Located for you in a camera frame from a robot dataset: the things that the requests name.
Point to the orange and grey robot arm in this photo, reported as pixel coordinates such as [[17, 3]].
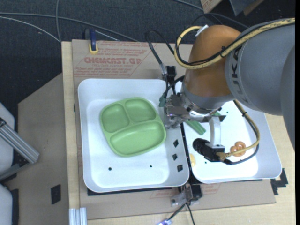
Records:
[[257, 74]]

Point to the black cylinder on white bracket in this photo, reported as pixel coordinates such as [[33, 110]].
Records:
[[214, 135]]

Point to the green toy bean pod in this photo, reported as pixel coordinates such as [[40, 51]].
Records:
[[198, 127]]

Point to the brown cardboard board, red print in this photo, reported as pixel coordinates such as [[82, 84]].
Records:
[[112, 62]]

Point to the pale yellow biscuit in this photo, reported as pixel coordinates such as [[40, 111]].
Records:
[[192, 160]]

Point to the green divided plate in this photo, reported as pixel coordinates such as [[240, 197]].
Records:
[[136, 135]]

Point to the white plastic tray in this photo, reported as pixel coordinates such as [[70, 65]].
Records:
[[131, 172], [234, 170]]

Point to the orange toy pretzel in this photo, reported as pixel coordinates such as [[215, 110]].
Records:
[[238, 149]]

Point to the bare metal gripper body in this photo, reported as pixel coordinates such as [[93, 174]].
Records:
[[177, 107]]

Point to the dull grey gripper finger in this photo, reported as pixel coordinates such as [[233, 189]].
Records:
[[177, 122], [169, 123]]

